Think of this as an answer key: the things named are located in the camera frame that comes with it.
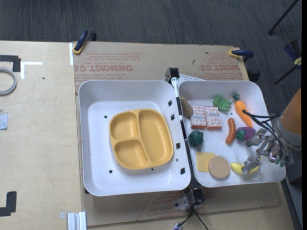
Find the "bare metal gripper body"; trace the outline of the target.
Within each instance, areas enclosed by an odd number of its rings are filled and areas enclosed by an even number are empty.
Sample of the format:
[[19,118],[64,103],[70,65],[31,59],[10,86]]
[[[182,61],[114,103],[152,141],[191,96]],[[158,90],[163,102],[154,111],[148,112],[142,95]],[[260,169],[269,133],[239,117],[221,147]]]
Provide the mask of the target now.
[[256,138],[260,139],[260,146],[256,149],[258,155],[267,157],[270,162],[275,164],[287,163],[286,145],[280,131],[261,128],[256,133]]

